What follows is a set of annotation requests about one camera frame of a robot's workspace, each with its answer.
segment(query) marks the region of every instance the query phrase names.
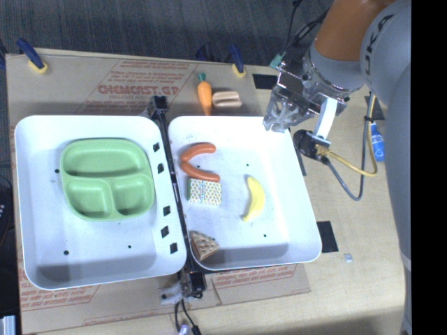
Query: yellow banana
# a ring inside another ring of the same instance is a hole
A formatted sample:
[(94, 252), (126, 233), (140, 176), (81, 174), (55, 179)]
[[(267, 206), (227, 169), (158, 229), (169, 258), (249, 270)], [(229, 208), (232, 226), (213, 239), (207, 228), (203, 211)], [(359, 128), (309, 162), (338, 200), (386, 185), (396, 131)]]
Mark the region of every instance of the yellow banana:
[(254, 177), (247, 178), (247, 184), (250, 190), (251, 202), (248, 213), (242, 217), (245, 222), (259, 216), (264, 208), (265, 194), (261, 183)]

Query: green plate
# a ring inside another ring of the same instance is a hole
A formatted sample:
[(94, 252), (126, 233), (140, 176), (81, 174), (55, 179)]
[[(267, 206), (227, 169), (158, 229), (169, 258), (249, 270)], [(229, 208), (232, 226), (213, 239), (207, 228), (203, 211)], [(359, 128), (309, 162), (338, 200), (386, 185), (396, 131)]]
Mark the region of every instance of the green plate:
[(139, 216), (154, 204), (149, 159), (126, 139), (83, 139), (61, 155), (61, 178), (69, 207), (86, 220)]

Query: orange carrot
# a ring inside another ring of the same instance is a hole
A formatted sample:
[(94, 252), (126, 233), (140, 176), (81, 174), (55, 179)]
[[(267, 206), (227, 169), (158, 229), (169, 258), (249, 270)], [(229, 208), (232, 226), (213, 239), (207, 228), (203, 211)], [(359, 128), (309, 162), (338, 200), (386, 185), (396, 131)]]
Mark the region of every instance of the orange carrot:
[(202, 105), (205, 115), (211, 115), (212, 106), (212, 90), (211, 84), (205, 81), (205, 74), (200, 73), (198, 76), (200, 83), (197, 86), (198, 100)]

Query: teal connector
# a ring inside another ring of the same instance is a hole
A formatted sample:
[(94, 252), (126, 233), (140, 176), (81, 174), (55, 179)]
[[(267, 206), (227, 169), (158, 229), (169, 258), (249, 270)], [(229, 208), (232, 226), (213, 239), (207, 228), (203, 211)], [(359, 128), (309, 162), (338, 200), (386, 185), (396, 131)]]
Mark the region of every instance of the teal connector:
[(282, 59), (286, 56), (286, 53), (283, 52), (281, 54), (277, 54), (274, 59), (270, 62), (269, 67), (273, 68), (274, 70), (278, 69), (278, 66), (280, 65)]

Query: sausage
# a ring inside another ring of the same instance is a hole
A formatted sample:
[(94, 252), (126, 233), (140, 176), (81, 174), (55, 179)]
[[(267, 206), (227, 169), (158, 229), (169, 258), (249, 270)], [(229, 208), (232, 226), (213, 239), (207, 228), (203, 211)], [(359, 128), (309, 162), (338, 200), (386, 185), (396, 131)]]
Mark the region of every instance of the sausage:
[(200, 144), (193, 145), (189, 149), (183, 152), (180, 156), (182, 161), (190, 161), (194, 156), (198, 154), (214, 153), (216, 147), (210, 142), (201, 142)]
[(192, 166), (187, 161), (182, 161), (182, 163), (180, 164), (180, 168), (193, 179), (213, 181), (213, 182), (219, 182), (221, 179), (221, 177), (218, 174), (212, 174), (211, 172), (205, 172), (199, 170), (194, 166)]

